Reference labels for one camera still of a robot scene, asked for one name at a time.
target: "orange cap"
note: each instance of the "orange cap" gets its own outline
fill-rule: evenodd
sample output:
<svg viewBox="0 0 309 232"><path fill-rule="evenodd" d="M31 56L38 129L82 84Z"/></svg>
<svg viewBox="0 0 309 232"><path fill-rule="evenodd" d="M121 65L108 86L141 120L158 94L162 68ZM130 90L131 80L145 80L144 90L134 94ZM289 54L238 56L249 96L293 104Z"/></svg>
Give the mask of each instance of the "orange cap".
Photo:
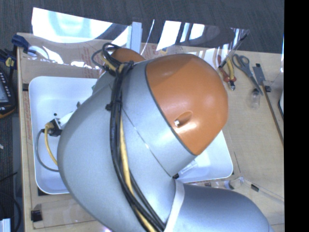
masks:
<svg viewBox="0 0 309 232"><path fill-rule="evenodd" d="M127 48L119 48L116 49L111 56L115 59L117 59L119 62L129 62L129 61L133 61L133 62L141 62L144 61L145 58L140 55L139 53L131 50L131 49L127 49Z"/></svg>
<svg viewBox="0 0 309 232"><path fill-rule="evenodd" d="M228 118L227 92L219 74L192 54L156 58L146 74L167 122L193 154L202 153Z"/></svg>

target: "pliers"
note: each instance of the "pliers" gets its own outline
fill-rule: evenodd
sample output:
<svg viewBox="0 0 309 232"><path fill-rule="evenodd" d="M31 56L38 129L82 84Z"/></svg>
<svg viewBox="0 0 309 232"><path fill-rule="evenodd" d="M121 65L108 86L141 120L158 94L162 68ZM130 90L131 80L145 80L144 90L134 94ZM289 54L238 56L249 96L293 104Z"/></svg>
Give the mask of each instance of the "pliers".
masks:
<svg viewBox="0 0 309 232"><path fill-rule="evenodd" d="M237 80L236 79L236 77L235 77L235 75L234 75L234 67L233 67L233 65L232 65L232 61L231 61L231 59L230 58L228 58L227 60L226 60L226 64L227 64L227 66L228 66L228 70L229 70L229 72L230 72L230 75L228 75L226 72L225 72L225 70L223 69L223 66L224 65L221 65L221 63L222 63L222 59L221 59L221 56L218 54L218 63L219 63L219 70L220 70L220 72L221 72L221 74L222 74L222 76L223 76L223 81L225 81L227 84L228 84L228 86L230 87L230 89L231 90L235 90L235 81Z"/></svg>

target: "black device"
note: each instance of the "black device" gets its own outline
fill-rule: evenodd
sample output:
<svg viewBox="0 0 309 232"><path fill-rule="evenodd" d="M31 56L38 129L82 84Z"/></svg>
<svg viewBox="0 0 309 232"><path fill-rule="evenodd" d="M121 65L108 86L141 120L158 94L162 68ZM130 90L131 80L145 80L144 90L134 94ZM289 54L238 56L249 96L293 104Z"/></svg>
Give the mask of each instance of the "black device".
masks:
<svg viewBox="0 0 309 232"><path fill-rule="evenodd" d="M15 94L5 73L0 69L0 118L11 114L16 108Z"/></svg>

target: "dark floor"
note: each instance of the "dark floor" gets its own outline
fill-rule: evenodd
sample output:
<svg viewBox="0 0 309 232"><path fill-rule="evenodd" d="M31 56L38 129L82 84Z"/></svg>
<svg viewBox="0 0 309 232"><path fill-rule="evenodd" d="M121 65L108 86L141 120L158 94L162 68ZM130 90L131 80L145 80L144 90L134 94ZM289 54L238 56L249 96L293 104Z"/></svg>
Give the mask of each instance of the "dark floor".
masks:
<svg viewBox="0 0 309 232"><path fill-rule="evenodd" d="M240 50L282 52L284 0L1 0L0 49L12 49L15 33L31 32L33 7L126 25L162 19L250 29ZM0 68L9 73L3 63ZM0 219L14 213L14 204L1 194L13 195L14 178L4 179L14 173L12 124L12 115L0 119Z"/></svg>

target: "table surface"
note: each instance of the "table surface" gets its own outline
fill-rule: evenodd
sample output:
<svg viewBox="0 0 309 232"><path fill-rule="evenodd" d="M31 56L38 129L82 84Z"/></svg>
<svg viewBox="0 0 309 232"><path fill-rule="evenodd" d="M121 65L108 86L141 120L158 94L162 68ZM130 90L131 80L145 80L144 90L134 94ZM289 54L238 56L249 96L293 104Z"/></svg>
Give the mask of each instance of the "table surface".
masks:
<svg viewBox="0 0 309 232"><path fill-rule="evenodd" d="M104 226L84 211L70 194L39 195L34 175L28 85L37 76L97 78L98 69L91 67L94 65L90 56L100 49L104 42L111 41L95 39L83 43L59 44L33 34L20 35L39 47L45 46L45 49L54 51L58 49L57 53L62 58L62 62L57 61L57 58L54 61L45 61L30 57L20 48L17 51L25 231L103 231ZM153 43L142 43L140 52L146 59L166 54L192 53L210 62L218 71L216 61L213 61L213 56L218 54L217 49L173 44L157 50L157 46ZM78 51L73 53L70 51L71 47L78 48ZM265 93L264 90L265 95L260 98L259 108L253 110L247 105L253 86L244 73L235 69L237 81L234 91L223 82L229 102L229 119L223 128L223 134L234 171L226 179L195 184L220 187L220 183L226 180L239 182L240 186L235 191L251 198L276 231L284 231L283 118L278 108L283 91L281 54L246 51L237 53L247 56L251 66L261 64L265 76L264 84L271 87L271 92ZM88 68L66 64L66 61L72 63L72 59L84 63L84 67ZM34 222L30 219L31 211L36 210L42 212L43 220Z"/></svg>

